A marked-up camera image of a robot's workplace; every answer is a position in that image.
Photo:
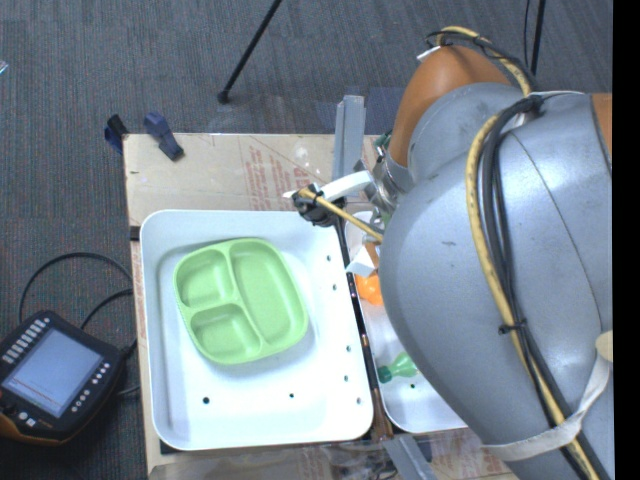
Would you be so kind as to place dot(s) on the green divided plate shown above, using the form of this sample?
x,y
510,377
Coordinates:
x,y
255,278

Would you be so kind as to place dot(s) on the white and brown carton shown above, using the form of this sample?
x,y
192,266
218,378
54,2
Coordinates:
x,y
364,260

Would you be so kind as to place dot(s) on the black tripod stand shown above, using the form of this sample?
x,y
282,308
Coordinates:
x,y
539,28
255,40

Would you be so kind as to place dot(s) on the orange toy fruit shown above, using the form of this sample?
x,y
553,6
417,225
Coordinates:
x,y
371,288

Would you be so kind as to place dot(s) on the brown cardboard board red print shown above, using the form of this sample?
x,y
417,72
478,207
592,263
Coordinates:
x,y
215,173

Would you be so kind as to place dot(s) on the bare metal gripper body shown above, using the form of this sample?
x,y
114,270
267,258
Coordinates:
x,y
386,188

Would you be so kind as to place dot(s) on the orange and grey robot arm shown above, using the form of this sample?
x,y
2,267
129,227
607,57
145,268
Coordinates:
x,y
450,278

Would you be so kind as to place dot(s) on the white plastic tray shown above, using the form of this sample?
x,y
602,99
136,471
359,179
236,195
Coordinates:
x,y
410,408
260,403

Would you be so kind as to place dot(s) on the green plastic bottle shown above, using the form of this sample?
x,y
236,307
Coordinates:
x,y
400,368

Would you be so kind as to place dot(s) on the black cylinder on white bracket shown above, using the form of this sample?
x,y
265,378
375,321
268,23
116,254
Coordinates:
x,y
345,186

